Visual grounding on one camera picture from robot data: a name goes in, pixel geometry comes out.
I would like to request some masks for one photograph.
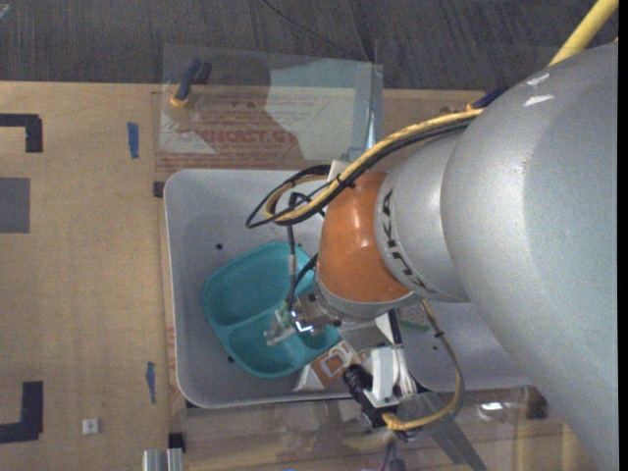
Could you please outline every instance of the wooden surface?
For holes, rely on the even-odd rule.
[[[31,189],[30,234],[0,235],[0,422],[18,421],[22,382],[44,390],[43,433],[0,445],[2,470],[136,470],[145,449],[167,446],[153,88],[0,83],[0,112],[39,114],[44,133],[44,152],[26,154],[24,130],[0,128],[0,176]],[[88,417],[101,434],[81,434]]]

